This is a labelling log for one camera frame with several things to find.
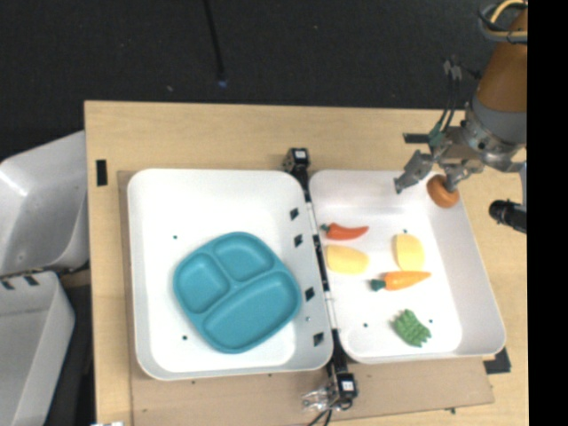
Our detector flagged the orange carrot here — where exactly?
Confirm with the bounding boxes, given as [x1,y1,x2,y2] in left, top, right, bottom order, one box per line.
[369,271,433,293]

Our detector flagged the red chili pepper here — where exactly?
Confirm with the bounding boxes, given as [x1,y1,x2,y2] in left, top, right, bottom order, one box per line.
[319,222,371,241]

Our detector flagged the thin black and white rod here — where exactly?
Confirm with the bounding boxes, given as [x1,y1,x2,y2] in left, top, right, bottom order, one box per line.
[297,166,346,373]

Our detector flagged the white plastic tray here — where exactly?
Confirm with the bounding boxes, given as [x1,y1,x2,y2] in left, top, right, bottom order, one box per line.
[307,169,508,366]
[127,168,335,382]

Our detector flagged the orange doughnut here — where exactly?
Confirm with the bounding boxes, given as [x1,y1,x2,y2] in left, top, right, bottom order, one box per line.
[426,173,461,209]

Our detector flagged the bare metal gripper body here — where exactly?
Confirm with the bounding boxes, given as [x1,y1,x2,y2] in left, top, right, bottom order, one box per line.
[432,120,528,178]

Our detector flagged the black cylinder on white bracket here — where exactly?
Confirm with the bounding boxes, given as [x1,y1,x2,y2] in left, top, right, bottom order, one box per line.
[488,160,528,235]

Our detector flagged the blue divided plate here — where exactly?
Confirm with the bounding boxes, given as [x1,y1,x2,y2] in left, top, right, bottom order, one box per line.
[171,231,304,356]

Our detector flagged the green pea pods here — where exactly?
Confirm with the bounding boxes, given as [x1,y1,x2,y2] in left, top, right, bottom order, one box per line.
[390,308,433,349]

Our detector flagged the yellow potato half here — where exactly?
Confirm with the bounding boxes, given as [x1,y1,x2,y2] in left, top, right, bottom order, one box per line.
[325,243,371,277]
[391,233,426,272]

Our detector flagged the black block with thin wires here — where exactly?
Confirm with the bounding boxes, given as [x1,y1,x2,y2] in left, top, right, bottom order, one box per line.
[329,370,359,406]
[282,147,312,173]

